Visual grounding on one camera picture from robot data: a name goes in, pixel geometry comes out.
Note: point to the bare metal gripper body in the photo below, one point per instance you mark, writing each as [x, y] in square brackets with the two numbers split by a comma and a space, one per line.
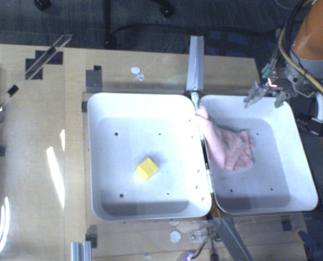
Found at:
[293, 81]

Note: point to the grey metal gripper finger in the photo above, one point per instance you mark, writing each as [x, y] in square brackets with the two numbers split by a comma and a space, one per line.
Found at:
[282, 97]
[255, 92]

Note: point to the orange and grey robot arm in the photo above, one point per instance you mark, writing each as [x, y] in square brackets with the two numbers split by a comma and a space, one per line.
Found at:
[317, 34]

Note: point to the pink cloth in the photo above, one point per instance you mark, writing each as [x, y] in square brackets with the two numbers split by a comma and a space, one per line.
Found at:
[232, 148]

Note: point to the white plastic tray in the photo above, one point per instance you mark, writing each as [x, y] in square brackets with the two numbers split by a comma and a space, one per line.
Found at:
[150, 145]
[275, 159]

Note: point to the pale wood board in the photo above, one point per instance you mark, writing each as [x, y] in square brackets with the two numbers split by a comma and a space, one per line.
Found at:
[161, 64]

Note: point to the yellow cube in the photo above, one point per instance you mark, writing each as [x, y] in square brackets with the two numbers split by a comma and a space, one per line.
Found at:
[146, 169]

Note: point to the black cylinder on white bracket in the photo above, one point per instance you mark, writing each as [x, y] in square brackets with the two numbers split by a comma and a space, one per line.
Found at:
[322, 110]

